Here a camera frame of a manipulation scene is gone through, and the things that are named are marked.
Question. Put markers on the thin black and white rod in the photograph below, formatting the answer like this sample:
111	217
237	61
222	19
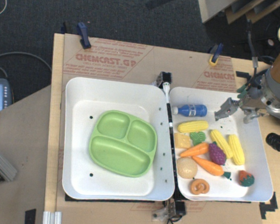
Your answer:
170	117

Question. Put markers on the beige round bun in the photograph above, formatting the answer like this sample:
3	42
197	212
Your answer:
186	168

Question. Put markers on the yellow cheese wedge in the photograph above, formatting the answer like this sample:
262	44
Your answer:
181	141

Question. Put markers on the green leafy toy vegetable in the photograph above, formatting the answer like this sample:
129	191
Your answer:
198	137

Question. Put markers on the green divided plate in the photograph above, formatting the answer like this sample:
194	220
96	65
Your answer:
120	154

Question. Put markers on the white plastic tray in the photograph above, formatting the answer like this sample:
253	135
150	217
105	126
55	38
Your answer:
82	137
255	151

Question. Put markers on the orange pretzel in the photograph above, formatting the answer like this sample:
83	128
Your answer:
199	187

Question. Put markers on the orange carrot with green top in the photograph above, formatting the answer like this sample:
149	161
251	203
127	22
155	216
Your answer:
210	166

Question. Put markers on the red strawberry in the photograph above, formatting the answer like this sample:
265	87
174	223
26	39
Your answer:
246	179

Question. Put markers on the blue bottle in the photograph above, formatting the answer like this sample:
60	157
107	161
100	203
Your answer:
192	110

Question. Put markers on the brown cardboard board red print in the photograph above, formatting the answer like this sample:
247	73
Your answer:
140	64

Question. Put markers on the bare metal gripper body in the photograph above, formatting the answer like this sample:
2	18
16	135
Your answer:
252	104

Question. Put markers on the yellow corn cob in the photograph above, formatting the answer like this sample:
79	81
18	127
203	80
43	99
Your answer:
222	143
193	126
236	150

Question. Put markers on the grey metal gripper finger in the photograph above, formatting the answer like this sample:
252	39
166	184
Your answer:
250	116
227	109

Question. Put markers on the purple grapes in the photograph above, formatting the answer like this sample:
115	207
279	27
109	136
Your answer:
217	154

